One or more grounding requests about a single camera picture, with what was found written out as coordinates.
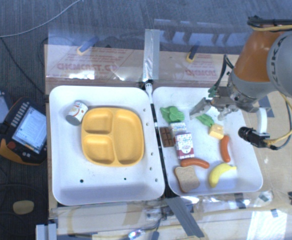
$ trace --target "silver can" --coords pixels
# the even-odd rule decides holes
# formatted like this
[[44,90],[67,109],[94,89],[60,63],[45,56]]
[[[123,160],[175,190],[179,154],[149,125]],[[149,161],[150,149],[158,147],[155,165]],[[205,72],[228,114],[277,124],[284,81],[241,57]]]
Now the silver can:
[[88,107],[80,100],[76,100],[66,116],[67,122],[74,126],[81,124],[84,115],[88,111]]

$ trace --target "yellow cube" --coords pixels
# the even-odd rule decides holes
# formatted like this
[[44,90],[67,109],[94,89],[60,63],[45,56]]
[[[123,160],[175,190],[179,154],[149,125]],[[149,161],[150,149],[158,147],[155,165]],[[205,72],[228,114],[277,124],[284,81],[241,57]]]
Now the yellow cube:
[[215,137],[215,138],[221,140],[224,137],[224,127],[218,123],[214,123],[209,128],[208,134],[212,137]]

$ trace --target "sausage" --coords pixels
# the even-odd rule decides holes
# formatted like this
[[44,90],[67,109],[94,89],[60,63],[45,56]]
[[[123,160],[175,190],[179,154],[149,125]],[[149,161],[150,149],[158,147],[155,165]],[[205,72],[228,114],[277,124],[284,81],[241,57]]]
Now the sausage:
[[208,169],[210,167],[210,164],[209,162],[205,161],[205,160],[202,160],[202,159],[199,159],[199,158],[194,158],[194,157],[191,157],[191,158],[185,158],[185,159],[182,159],[180,161],[180,166],[181,167],[187,167],[187,166],[200,166],[200,167],[203,167],[205,169]]
[[225,163],[229,163],[231,161],[230,154],[228,153],[228,142],[229,141],[230,141],[229,135],[224,135],[224,137],[220,141],[221,158]]

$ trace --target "yellow plate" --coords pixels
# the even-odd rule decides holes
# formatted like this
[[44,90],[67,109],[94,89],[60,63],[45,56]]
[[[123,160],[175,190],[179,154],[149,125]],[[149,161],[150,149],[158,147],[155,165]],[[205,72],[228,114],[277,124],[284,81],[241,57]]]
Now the yellow plate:
[[133,166],[144,154],[142,122],[127,109],[90,109],[82,120],[81,146],[85,157],[96,165]]

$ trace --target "brown chocolate bar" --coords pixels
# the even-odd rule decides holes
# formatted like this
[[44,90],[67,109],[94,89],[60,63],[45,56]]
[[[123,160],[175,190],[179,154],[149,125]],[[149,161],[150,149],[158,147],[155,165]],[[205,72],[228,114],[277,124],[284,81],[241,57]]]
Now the brown chocolate bar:
[[172,140],[171,132],[168,127],[160,127],[159,128],[160,138],[164,148],[173,147],[174,142]]

